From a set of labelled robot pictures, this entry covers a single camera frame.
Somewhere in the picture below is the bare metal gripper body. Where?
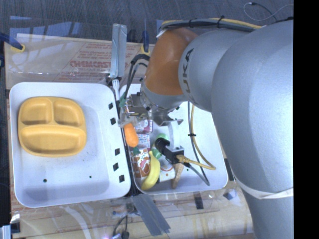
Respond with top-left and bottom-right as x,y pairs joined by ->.
125,93 -> 180,118

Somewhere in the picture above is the orange carrot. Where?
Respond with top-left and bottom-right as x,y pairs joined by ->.
123,122 -> 141,156

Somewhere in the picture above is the pink and white carton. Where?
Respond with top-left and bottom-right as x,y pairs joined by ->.
134,119 -> 154,134

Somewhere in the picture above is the white carton with red print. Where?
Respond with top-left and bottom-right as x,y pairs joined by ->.
137,133 -> 151,149

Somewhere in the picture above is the green and white toy vegetable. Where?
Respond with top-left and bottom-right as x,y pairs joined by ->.
151,133 -> 171,158

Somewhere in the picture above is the orange and white carton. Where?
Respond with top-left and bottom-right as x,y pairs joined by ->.
130,148 -> 152,179

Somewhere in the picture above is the yellow banana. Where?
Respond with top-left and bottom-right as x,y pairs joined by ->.
141,150 -> 161,191

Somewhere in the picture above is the white and orange cup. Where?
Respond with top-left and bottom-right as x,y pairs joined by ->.
158,163 -> 176,183

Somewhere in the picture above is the brown bread stick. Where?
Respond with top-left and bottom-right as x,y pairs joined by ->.
170,161 -> 185,190

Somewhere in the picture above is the brown cardboard board, red print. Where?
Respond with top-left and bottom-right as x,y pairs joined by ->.
3,33 -> 253,239

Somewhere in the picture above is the orange divided plate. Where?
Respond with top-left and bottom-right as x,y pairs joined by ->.
17,96 -> 88,158

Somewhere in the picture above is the white plastic tray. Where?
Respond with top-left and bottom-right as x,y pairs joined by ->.
119,83 -> 229,196
9,81 -> 132,208

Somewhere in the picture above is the black cylinder on white bracket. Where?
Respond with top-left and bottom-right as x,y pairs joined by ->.
151,109 -> 185,165

